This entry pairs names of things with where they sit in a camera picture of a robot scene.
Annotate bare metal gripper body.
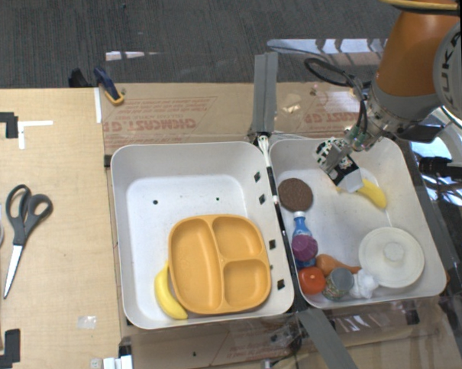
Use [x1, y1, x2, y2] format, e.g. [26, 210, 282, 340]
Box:
[343, 106, 398, 154]

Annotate black and white carton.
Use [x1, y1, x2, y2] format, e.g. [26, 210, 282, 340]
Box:
[315, 135, 364, 196]

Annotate yellow banana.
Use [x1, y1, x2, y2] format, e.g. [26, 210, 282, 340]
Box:
[153, 260, 189, 322]
[335, 176, 389, 212]

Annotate brown round biscuit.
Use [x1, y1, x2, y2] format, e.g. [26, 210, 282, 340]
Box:
[276, 176, 315, 213]

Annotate white plastic tray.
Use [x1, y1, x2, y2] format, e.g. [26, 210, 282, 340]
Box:
[109, 138, 297, 332]
[268, 131, 449, 313]

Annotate blue and white bottle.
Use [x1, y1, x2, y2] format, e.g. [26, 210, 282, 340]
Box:
[290, 210, 316, 270]

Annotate purple cup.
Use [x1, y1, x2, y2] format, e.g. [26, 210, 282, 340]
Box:
[290, 234, 320, 264]

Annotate orange carrot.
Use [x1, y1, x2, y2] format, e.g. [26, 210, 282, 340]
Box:
[315, 251, 363, 278]

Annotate red round can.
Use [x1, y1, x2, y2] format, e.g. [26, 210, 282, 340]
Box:
[297, 265, 328, 297]

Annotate small can with grey lid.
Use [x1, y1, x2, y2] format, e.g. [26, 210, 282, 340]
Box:
[320, 266, 356, 303]

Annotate white crumpled lump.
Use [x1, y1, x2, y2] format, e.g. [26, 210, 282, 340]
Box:
[348, 267, 380, 301]

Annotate orange divided plate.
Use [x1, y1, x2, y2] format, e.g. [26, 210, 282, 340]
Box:
[166, 212, 274, 318]

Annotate brown cardboard board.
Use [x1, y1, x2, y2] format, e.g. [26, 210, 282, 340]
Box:
[99, 69, 462, 369]

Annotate grey scissors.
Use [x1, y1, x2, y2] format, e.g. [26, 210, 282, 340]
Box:
[0, 183, 59, 300]

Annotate black cylinder on white bracket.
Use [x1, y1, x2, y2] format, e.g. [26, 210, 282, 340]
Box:
[397, 107, 462, 177]

